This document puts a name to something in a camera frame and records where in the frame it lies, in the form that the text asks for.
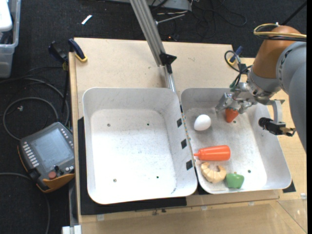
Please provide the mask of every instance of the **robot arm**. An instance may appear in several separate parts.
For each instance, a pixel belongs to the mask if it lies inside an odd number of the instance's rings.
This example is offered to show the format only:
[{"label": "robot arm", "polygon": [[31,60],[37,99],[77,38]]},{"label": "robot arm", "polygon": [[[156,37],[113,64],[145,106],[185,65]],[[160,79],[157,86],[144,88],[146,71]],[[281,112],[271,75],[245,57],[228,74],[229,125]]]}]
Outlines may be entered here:
[{"label": "robot arm", "polygon": [[[306,151],[306,36],[305,40],[296,41],[304,35],[291,27],[279,25],[270,34],[259,49],[247,82],[240,82],[233,93],[224,94],[215,109],[219,112],[230,107],[242,114],[257,103],[272,105],[274,120],[261,118],[259,125],[275,135],[293,136],[297,131]],[[271,100],[281,89],[289,95],[295,129],[286,128],[282,122],[283,101]]]}]

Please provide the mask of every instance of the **wooden table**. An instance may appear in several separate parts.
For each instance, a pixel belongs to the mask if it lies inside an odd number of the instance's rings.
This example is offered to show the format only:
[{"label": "wooden table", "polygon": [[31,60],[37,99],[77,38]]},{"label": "wooden table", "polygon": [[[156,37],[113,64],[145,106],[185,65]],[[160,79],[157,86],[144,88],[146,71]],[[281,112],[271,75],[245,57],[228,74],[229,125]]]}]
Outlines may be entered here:
[{"label": "wooden table", "polygon": [[[243,192],[187,197],[187,206],[101,215],[80,214],[78,123],[83,117],[82,95],[91,87],[166,87],[163,69],[157,67],[146,41],[76,38],[86,63],[69,53],[72,122],[76,160],[78,224],[82,233],[305,233],[307,231],[306,153],[298,135],[279,136],[296,192],[282,190]],[[186,88],[228,87],[237,72],[224,60],[232,50],[227,44],[164,42],[168,54],[177,56],[172,64],[177,95]],[[253,59],[242,58],[247,65]],[[284,99],[283,121],[293,126],[288,96]]]}]

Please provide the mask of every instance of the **toy food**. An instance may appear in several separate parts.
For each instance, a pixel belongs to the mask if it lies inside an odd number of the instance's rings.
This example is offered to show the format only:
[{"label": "toy food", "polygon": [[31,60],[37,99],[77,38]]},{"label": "toy food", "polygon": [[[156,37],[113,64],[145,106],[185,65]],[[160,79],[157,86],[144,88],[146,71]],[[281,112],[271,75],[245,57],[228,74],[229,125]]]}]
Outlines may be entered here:
[{"label": "toy food", "polygon": [[209,163],[204,162],[200,165],[201,173],[211,183],[218,183],[225,179],[226,170],[223,166],[217,166],[219,171],[214,171],[209,168]]},{"label": "toy food", "polygon": [[230,159],[231,150],[227,145],[211,146],[199,149],[194,156],[197,156],[200,160],[224,161]]},{"label": "toy food", "polygon": [[240,174],[226,174],[226,183],[229,188],[240,189],[244,183],[244,176]]},{"label": "toy food", "polygon": [[211,126],[211,119],[208,115],[200,115],[196,118],[194,129],[196,131],[204,131]]},{"label": "toy food", "polygon": [[238,115],[239,112],[236,108],[228,107],[225,109],[225,120],[227,123],[231,123]]}]

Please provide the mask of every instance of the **plastic container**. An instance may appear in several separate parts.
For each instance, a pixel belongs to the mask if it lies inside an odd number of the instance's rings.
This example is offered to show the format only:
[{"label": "plastic container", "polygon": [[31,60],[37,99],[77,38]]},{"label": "plastic container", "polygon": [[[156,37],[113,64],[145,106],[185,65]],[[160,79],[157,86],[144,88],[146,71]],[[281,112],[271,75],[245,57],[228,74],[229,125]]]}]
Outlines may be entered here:
[{"label": "plastic container", "polygon": [[10,44],[0,44],[0,78],[11,76],[12,60],[19,43],[21,0],[9,0],[9,9],[13,17],[13,40]]},{"label": "plastic container", "polygon": [[[235,122],[228,123],[225,110],[218,114],[215,111],[224,93],[230,93],[230,89],[188,88],[181,94],[181,104],[193,153],[205,147],[228,145],[231,148],[231,158],[209,161],[209,168],[217,171],[217,166],[221,165],[228,174],[243,175],[244,183],[241,188],[237,184],[236,188],[229,188],[225,180],[219,183],[208,182],[200,169],[205,161],[194,156],[200,186],[211,194],[287,188],[292,177],[279,140],[258,124],[261,117],[270,117],[267,106],[260,103],[253,105],[237,116]],[[196,131],[193,128],[198,115],[209,115],[212,122],[209,129]]]},{"label": "plastic container", "polygon": [[196,190],[179,99],[170,89],[90,88],[83,114],[93,201],[180,197]]}]

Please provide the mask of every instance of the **black floor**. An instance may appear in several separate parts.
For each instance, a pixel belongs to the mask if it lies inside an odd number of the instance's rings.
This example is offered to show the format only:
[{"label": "black floor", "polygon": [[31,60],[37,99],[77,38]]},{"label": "black floor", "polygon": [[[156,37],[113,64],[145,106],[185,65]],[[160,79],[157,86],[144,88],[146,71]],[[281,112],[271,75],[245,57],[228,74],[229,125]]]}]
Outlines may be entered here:
[{"label": "black floor", "polygon": [[[255,57],[262,41],[252,30],[264,23],[283,23],[306,0],[200,0],[194,2],[193,12],[159,25],[164,41],[173,37],[177,42],[202,42],[243,46],[243,57]],[[152,10],[156,20],[174,15],[157,13],[175,12],[164,8]],[[81,22],[93,17],[85,25]],[[307,33],[307,7],[300,10],[288,23]],[[51,83],[61,92],[65,72],[54,60],[48,46],[56,41],[68,52],[67,40],[73,37],[107,39],[144,39],[134,12],[127,3],[101,0],[22,0],[19,44],[15,49],[10,79],[0,79],[0,116],[15,100],[40,97],[49,100],[58,109],[60,120],[66,112],[60,111],[62,99],[46,84]],[[14,79],[32,75],[28,79]],[[6,126],[18,137],[34,133],[55,121],[53,112],[43,103],[24,100],[14,105],[6,117]],[[0,173],[26,175],[17,153],[18,141],[12,138],[0,121]],[[0,233],[45,233],[49,221],[50,234],[61,233],[68,226],[68,186],[44,195],[27,179],[13,175],[0,176]]]}]

